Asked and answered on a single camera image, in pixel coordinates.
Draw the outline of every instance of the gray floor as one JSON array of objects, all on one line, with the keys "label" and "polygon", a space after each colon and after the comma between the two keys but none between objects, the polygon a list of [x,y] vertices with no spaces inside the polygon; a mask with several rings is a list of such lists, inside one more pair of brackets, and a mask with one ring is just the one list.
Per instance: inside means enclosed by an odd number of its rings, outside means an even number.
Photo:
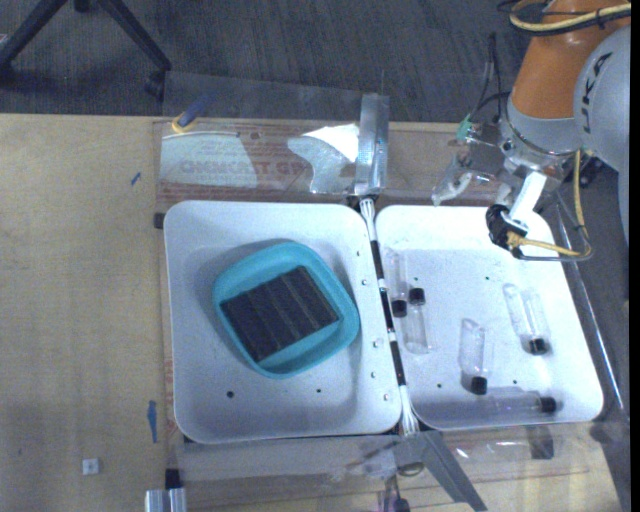
[{"label": "gray floor", "polygon": [[[0,34],[12,33],[36,3],[0,2]],[[322,98],[313,109],[318,117],[353,119],[355,93],[382,91],[391,97],[392,120],[459,122],[480,93],[489,33],[497,34],[507,90],[528,44],[496,11],[497,0],[126,3],[173,64],[164,104],[143,90],[156,68],[109,15],[95,2],[80,14],[70,2],[15,59],[13,76],[0,82],[0,112],[175,115],[203,87],[232,94],[229,80],[251,80],[263,91],[266,82],[278,84],[274,90],[322,88],[314,96]],[[265,110],[252,101],[251,89],[239,97],[235,110],[220,102],[211,112],[241,117]],[[589,308],[595,312],[609,360],[597,350],[594,359],[604,375],[608,365],[616,377],[615,385],[603,378],[609,406],[594,436],[603,441],[627,506],[629,276],[616,183],[616,173],[605,169],[584,192],[596,256],[579,268],[591,300],[580,312],[593,332]]]}]

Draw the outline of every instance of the table surface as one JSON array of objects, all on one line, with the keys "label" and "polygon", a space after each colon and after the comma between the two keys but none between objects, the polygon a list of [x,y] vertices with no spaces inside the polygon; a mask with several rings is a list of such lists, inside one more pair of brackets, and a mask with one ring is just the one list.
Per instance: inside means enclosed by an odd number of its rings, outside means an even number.
[{"label": "table surface", "polygon": [[[2,510],[142,510],[145,491],[164,486],[170,453],[163,269],[161,232],[152,222],[154,126],[163,121],[0,116]],[[429,160],[441,168],[454,130],[392,124],[396,158],[408,167]],[[150,402],[157,411],[156,442]],[[491,510],[619,510],[588,427],[560,426],[566,460],[553,471],[545,472],[545,461],[532,461],[520,473],[496,470],[493,478],[475,481],[482,461],[463,469]],[[455,434],[447,442],[482,444],[479,436]],[[100,459],[101,471],[83,476],[82,460],[92,458]],[[407,492],[415,487],[410,482]],[[430,487],[433,499],[426,500],[438,510],[468,510],[436,499],[438,493]],[[290,506],[331,510],[326,500]]]}]

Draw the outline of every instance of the black rectangular object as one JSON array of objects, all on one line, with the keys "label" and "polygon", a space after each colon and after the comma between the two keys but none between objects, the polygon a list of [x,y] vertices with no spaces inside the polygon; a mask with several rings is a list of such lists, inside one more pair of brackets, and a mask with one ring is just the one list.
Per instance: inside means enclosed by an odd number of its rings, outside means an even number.
[{"label": "black rectangular object", "polygon": [[256,362],[338,320],[303,266],[236,295],[220,307]]}]

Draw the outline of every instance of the blue tray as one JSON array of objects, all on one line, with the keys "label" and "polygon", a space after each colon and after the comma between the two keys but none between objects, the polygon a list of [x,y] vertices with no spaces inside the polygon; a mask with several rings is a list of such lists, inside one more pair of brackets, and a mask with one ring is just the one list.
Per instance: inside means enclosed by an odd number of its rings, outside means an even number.
[{"label": "blue tray", "polygon": [[[307,269],[338,320],[256,362],[227,320],[221,304],[299,266]],[[228,267],[213,284],[213,304],[229,338],[246,361],[258,373],[274,379],[292,377],[320,364],[347,347],[360,329],[358,310],[336,275],[312,249],[296,242],[273,245]]]}]

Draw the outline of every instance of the blue mark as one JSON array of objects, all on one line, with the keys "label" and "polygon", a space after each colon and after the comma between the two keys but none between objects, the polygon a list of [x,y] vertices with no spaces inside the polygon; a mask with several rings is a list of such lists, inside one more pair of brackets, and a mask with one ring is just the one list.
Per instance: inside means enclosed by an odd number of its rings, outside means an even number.
[{"label": "blue mark", "polygon": [[158,414],[156,412],[156,402],[149,400],[149,407],[147,408],[147,419],[149,420],[149,427],[151,428],[151,437],[154,443],[158,442]]}]

